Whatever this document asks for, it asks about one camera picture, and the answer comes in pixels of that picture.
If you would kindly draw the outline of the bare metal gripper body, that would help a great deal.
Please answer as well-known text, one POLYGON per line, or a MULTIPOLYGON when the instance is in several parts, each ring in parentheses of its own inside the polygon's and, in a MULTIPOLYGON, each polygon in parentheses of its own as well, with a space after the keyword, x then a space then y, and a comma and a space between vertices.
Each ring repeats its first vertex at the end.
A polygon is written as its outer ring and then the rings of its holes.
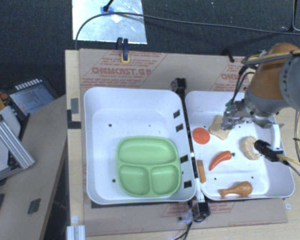
POLYGON ((274 124, 270 120, 272 114, 259 110, 250 100, 230 100, 225 105, 224 116, 234 119, 236 125, 255 123, 261 128, 269 128, 274 124))

